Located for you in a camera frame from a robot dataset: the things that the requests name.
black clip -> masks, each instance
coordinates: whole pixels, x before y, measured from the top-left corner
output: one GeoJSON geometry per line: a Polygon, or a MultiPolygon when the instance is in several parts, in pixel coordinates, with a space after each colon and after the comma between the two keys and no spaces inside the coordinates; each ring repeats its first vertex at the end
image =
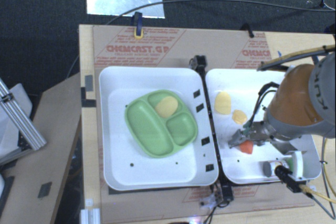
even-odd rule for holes
{"type": "Polygon", "coordinates": [[[135,39],[143,38],[143,29],[142,29],[142,13],[135,12],[132,16],[131,25],[136,26],[134,29],[134,37],[135,39]]]}
{"type": "Polygon", "coordinates": [[[13,98],[14,98],[14,96],[10,92],[9,94],[6,94],[5,96],[1,96],[0,102],[6,103],[6,102],[10,101],[13,98]]]}
{"type": "Polygon", "coordinates": [[[241,30],[247,30],[250,38],[254,38],[254,34],[252,32],[252,29],[248,23],[244,23],[243,26],[240,28],[241,30]]]}
{"type": "Polygon", "coordinates": [[[336,26],[335,26],[335,24],[332,24],[331,26],[328,26],[327,28],[325,28],[324,32],[326,34],[332,34],[332,36],[336,40],[336,26]]]}

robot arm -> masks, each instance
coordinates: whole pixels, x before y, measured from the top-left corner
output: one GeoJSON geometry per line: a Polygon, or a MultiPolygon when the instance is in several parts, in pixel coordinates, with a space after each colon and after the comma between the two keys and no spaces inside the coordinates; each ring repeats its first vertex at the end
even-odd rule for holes
{"type": "Polygon", "coordinates": [[[289,71],[265,109],[264,120],[251,118],[244,128],[233,135],[229,147],[245,140],[259,146],[267,141],[286,155],[296,151],[289,141],[304,134],[335,138],[335,53],[315,66],[289,71]]]}

wooden board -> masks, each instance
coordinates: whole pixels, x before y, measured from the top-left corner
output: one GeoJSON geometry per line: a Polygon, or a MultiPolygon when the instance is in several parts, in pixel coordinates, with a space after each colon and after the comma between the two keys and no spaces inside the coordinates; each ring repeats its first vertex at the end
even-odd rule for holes
{"type": "Polygon", "coordinates": [[[1,224],[55,222],[79,134],[79,86],[77,74],[43,93],[34,125],[47,145],[3,172],[5,177],[15,178],[1,224]],[[42,185],[46,191],[50,186],[50,191],[38,198],[42,185]]]}

black mount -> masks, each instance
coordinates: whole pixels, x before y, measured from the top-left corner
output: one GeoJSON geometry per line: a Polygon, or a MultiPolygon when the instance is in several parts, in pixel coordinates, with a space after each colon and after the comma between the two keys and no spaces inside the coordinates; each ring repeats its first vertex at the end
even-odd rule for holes
{"type": "Polygon", "coordinates": [[[224,201],[233,201],[233,192],[232,192],[232,184],[228,180],[228,178],[225,176],[223,167],[222,167],[222,161],[221,161],[221,155],[219,154],[219,148],[218,148],[218,142],[217,142],[217,136],[216,136],[216,131],[215,131],[215,125],[214,125],[214,120],[211,112],[211,105],[210,105],[210,99],[209,99],[209,94],[208,94],[208,88],[206,86],[206,81],[205,81],[205,68],[207,66],[207,60],[204,55],[196,55],[193,59],[190,60],[189,62],[189,67],[193,70],[195,70],[202,79],[203,83],[203,89],[204,89],[204,95],[205,95],[205,100],[206,100],[206,107],[208,109],[208,116],[210,120],[210,126],[211,126],[211,131],[212,131],[212,137],[214,140],[214,146],[215,146],[215,151],[216,151],[216,156],[217,156],[217,163],[218,163],[218,169],[219,169],[219,182],[220,182],[220,188],[222,189],[222,195],[223,195],[223,200],[224,201]]]}

blue clamp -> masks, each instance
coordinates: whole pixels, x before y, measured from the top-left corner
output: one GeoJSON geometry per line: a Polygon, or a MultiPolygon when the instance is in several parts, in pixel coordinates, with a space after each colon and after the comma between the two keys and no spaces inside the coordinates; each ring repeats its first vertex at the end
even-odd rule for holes
{"type": "Polygon", "coordinates": [[[135,39],[143,38],[143,29],[142,29],[142,13],[135,12],[132,16],[131,25],[136,26],[134,29],[134,37],[135,39]]]}

